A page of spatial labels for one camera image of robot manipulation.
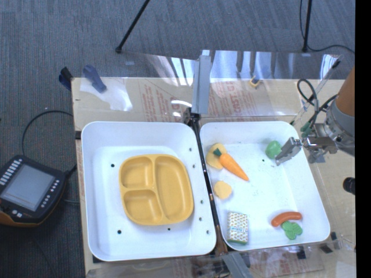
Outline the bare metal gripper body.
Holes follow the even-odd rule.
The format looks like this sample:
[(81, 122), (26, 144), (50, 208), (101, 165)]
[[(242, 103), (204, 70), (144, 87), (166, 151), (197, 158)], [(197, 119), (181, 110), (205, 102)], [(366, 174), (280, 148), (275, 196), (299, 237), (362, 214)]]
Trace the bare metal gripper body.
[(314, 124), (314, 132), (303, 139), (304, 147), (311, 152), (343, 151), (355, 156), (355, 125), (354, 120), (339, 123), (326, 119), (323, 123)]

